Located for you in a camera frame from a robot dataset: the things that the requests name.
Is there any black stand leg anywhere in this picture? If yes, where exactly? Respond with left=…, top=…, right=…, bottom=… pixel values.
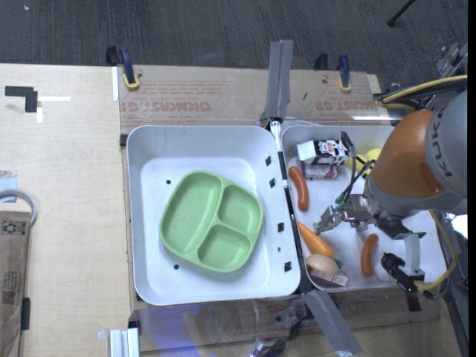
left=386, top=0, right=440, bottom=28

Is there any black and white milk carton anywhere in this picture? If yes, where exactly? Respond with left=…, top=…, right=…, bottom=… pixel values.
left=296, top=138, right=353, bottom=167

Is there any tan bread bun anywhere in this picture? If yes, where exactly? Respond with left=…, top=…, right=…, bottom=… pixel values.
left=305, top=253, right=341, bottom=277

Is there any green divided plate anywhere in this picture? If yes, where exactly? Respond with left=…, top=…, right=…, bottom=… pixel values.
left=158, top=170, right=265, bottom=274

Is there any orange carrot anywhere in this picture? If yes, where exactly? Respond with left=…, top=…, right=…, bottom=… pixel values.
left=297, top=220, right=344, bottom=269

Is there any black cylinder on white bracket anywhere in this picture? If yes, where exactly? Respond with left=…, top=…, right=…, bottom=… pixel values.
left=380, top=232, right=427, bottom=294

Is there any brown paper bag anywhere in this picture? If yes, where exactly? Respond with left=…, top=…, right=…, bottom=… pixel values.
left=0, top=210, right=33, bottom=357

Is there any brown cardboard board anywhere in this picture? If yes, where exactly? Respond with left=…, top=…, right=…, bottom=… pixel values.
left=118, top=64, right=442, bottom=353

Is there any red and white packet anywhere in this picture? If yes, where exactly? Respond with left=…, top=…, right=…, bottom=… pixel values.
left=308, top=267, right=351, bottom=288

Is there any yellow banana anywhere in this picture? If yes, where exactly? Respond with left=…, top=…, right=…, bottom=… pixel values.
left=347, top=147, right=383, bottom=177

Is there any orange sausage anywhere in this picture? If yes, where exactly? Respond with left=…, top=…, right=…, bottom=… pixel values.
left=359, top=233, right=380, bottom=277
left=288, top=166, right=310, bottom=212

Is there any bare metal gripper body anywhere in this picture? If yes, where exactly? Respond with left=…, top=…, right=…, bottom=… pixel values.
left=339, top=193, right=377, bottom=233

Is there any white plastic tray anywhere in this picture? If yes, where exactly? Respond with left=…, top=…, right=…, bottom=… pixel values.
left=126, top=124, right=302, bottom=306
left=280, top=124, right=449, bottom=294

